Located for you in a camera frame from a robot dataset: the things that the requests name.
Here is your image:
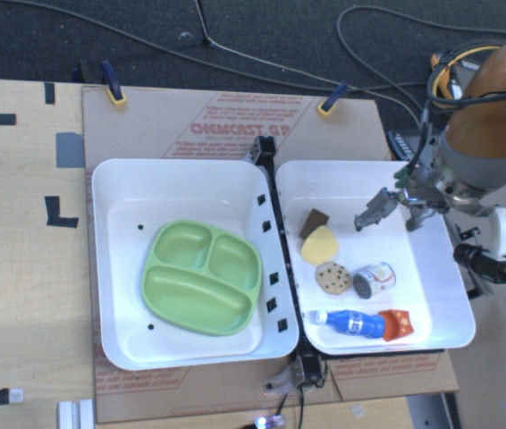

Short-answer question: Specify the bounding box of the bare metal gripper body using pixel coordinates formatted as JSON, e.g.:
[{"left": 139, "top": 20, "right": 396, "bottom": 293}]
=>
[{"left": 397, "top": 160, "right": 496, "bottom": 217}]

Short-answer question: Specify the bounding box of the white plastic tray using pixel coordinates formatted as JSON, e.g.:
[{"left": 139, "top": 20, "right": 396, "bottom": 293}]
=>
[
  {"left": 274, "top": 159, "right": 476, "bottom": 357},
  {"left": 91, "top": 157, "right": 300, "bottom": 372}
]

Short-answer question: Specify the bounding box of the brown chocolate square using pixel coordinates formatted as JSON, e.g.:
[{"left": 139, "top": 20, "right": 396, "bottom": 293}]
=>
[{"left": 299, "top": 208, "right": 331, "bottom": 240}]

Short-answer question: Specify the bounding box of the yellow cheese wedge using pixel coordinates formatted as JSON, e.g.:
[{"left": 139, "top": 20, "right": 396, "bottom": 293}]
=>
[{"left": 300, "top": 224, "right": 340, "bottom": 266}]

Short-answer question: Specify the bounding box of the small white can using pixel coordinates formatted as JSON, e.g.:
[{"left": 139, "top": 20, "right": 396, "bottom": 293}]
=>
[{"left": 352, "top": 261, "right": 397, "bottom": 300}]

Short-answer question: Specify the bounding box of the chocolate chip biscuit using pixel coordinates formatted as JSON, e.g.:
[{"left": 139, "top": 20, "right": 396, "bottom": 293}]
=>
[{"left": 315, "top": 261, "right": 352, "bottom": 297}]

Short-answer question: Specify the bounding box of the thin black rod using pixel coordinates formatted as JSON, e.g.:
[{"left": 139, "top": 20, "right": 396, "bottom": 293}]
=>
[{"left": 266, "top": 158, "right": 311, "bottom": 357}]

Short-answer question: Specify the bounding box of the red fries carton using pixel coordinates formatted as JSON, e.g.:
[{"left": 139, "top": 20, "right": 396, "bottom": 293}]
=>
[{"left": 377, "top": 308, "right": 417, "bottom": 343}]

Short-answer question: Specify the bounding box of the blue bottle white cap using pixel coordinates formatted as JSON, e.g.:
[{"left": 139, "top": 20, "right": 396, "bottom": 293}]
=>
[{"left": 308, "top": 309, "right": 386, "bottom": 340}]

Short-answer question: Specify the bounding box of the green divided plate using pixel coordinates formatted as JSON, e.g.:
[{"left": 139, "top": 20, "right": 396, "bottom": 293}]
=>
[{"left": 139, "top": 219, "right": 264, "bottom": 337}]

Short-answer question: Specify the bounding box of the brown cardboard board red print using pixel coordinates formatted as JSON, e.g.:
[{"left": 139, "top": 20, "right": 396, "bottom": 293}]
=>
[{"left": 80, "top": 85, "right": 460, "bottom": 425}]

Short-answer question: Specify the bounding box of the black cylinder on white bracket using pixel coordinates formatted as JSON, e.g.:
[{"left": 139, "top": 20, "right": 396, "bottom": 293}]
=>
[{"left": 452, "top": 206, "right": 506, "bottom": 285}]

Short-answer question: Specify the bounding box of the black block with thin wires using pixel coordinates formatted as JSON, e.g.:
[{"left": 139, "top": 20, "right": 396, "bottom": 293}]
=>
[{"left": 296, "top": 350, "right": 325, "bottom": 386}]

